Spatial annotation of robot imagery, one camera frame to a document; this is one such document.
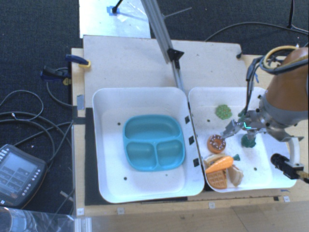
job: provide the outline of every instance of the yellow clamp handle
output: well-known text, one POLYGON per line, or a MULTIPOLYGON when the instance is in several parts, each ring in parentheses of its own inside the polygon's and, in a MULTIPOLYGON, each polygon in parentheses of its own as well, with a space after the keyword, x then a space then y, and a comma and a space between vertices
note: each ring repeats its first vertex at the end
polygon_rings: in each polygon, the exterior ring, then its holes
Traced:
POLYGON ((85 65, 85 64, 78 64, 78 66, 81 67, 81 68, 89 69, 91 67, 91 62, 90 62, 90 60, 87 60, 87 61, 88 61, 87 65, 85 65))

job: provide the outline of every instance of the blue clamp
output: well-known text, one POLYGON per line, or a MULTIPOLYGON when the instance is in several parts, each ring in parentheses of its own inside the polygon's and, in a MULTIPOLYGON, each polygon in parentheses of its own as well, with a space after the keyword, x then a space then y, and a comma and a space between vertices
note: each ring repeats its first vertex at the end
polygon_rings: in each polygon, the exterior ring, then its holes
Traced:
POLYGON ((91 62, 89 60, 86 60, 84 58, 81 58, 76 55, 66 54, 65 56, 66 62, 72 62, 72 63, 78 63, 78 66, 81 68, 90 68, 91 62))
POLYGON ((71 75, 68 70, 55 70, 53 68, 44 66, 43 70, 40 73, 40 77, 46 82, 53 82, 63 81, 66 78, 71 78, 71 75))

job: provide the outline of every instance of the blue plate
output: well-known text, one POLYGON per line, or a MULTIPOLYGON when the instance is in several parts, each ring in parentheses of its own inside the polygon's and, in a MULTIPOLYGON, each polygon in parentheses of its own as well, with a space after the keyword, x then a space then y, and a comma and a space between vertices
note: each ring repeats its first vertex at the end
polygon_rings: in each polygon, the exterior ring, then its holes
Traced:
POLYGON ((183 163, 183 132, 171 116, 132 117, 124 125, 123 139, 126 158, 136 170, 169 170, 183 163))

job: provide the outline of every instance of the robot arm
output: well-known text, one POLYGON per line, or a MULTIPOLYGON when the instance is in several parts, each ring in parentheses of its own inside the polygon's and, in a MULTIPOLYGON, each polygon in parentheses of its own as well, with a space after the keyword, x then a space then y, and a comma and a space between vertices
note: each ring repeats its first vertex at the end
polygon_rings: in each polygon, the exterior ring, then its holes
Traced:
POLYGON ((246 80, 246 106, 239 114, 239 120, 232 120, 226 126, 222 137, 227 138, 244 130, 247 132, 241 140, 244 147, 253 147, 256 134, 261 132, 268 133, 280 142, 288 142, 291 159, 282 160, 283 156, 274 155, 271 161, 277 168, 284 169, 284 174, 289 178, 296 178, 299 176, 296 172, 303 170, 303 165, 299 163, 298 143, 303 137, 291 136, 285 129, 308 119, 308 48, 284 46, 271 50, 252 62, 246 80), (282 54, 282 51, 287 50, 292 52, 280 66, 272 68, 270 63, 276 59, 276 53, 282 54), (259 67, 274 77, 264 95, 259 97, 259 107, 248 111, 254 74, 259 67))

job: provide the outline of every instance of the toy donut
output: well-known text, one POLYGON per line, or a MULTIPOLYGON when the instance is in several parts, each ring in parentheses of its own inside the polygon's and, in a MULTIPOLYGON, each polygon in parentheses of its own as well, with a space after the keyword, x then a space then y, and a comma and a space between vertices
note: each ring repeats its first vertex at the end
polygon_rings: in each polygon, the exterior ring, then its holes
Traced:
POLYGON ((224 151, 225 146, 226 142, 224 138, 216 134, 212 135, 207 141, 208 149, 214 154, 219 154, 224 151))

